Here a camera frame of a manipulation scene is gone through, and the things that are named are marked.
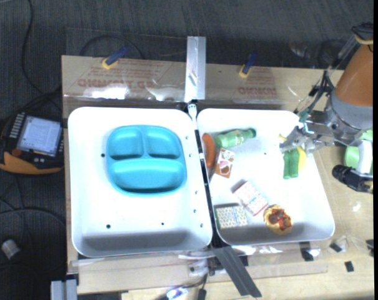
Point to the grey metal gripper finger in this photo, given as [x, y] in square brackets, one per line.
[295, 134]
[289, 146]

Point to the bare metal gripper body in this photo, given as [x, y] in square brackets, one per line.
[324, 127]

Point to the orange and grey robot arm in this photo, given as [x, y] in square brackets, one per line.
[355, 77]

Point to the yellow banana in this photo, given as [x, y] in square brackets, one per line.
[302, 159]

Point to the green twin-lobed toy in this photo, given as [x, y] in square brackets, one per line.
[290, 166]

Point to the light green round object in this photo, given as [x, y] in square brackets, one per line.
[351, 156]

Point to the white plastic tray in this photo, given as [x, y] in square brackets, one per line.
[288, 198]
[138, 217]

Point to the green plastic bottle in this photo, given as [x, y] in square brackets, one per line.
[234, 137]

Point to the pink and white carton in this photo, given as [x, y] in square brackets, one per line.
[250, 198]

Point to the white and orange small carton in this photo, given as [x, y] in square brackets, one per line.
[225, 162]

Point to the yellow and red pizza slice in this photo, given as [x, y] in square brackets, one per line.
[278, 220]

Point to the orange sausage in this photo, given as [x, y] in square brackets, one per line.
[209, 150]

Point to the brown cardboard board red print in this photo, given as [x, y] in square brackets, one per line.
[338, 217]

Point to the green carton with dotted print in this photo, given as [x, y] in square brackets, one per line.
[231, 217]

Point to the blue divided plate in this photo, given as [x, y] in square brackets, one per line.
[146, 164]

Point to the small grey metal can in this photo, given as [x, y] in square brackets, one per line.
[10, 248]

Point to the black cylinder on white bracket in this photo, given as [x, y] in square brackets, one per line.
[348, 174]

